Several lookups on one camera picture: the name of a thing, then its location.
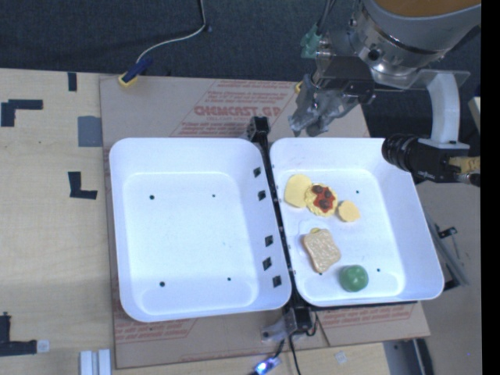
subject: table surface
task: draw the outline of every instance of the table surface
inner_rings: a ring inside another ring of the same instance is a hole
[[[111,349],[113,315],[102,148],[80,148],[77,118],[100,117],[99,75],[0,70],[0,101],[42,99],[16,110],[0,132],[0,311],[12,315],[12,341],[46,339],[50,352],[1,357],[0,373],[77,373],[83,350]],[[95,200],[69,198],[68,172],[82,172]],[[338,359],[342,353],[347,360]],[[273,373],[296,373],[291,353]],[[250,373],[265,356],[153,366],[113,373]],[[302,373],[388,375],[381,343],[298,352]]]

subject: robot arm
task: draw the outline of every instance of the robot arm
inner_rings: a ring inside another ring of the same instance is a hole
[[[464,71],[429,70],[480,24],[480,0],[353,0],[348,27],[324,30],[327,0],[318,23],[302,39],[302,57],[316,60],[306,74],[289,118],[295,136],[327,131],[328,124],[358,104],[369,104],[379,90],[427,90],[433,110],[429,139],[395,135],[384,143],[384,158],[413,175],[434,182],[471,182],[452,159],[467,156],[460,143],[459,87]]]

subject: white plastic tray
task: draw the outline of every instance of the white plastic tray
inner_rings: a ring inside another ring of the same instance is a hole
[[[385,162],[379,138],[287,138],[271,146],[270,157],[291,265],[300,295],[315,306],[359,305],[437,297],[444,280],[411,175]],[[295,173],[332,187],[338,200],[352,200],[361,218],[345,223],[337,215],[319,217],[283,200]],[[314,227],[327,228],[341,260],[318,274],[302,246]],[[365,289],[342,289],[344,266],[366,268]]]
[[[120,301],[152,322],[277,309],[291,282],[260,151],[129,138],[109,155]]]

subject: metal bracket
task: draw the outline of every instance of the metal bracket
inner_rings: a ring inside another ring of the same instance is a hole
[[[455,227],[451,227],[445,230],[440,230],[437,234],[441,239],[447,238],[448,236],[452,236],[453,234],[457,234],[458,231],[455,229]]]
[[[286,312],[276,323],[261,328],[262,341],[282,341],[298,329],[295,311]]]
[[[313,137],[327,132],[333,120],[359,103],[369,104],[374,97],[371,72],[360,58],[336,55],[316,64],[313,76],[303,77],[295,100],[297,109],[288,117],[295,136],[304,129]]]
[[[269,120],[266,116],[253,116],[247,126],[247,139],[252,143],[259,143],[271,131]]]
[[[470,284],[469,278],[467,277],[463,268],[460,266],[459,262],[456,260],[452,251],[450,250],[448,245],[442,241],[442,238],[446,238],[447,236],[456,234],[457,233],[456,229],[454,227],[451,227],[441,232],[439,231],[439,227],[426,212],[425,212],[425,217],[427,221],[427,226],[430,231],[430,235],[432,237],[432,241],[434,243],[434,247],[445,260],[448,271],[452,275],[453,280],[450,284],[453,284],[453,286],[456,285],[465,286]]]

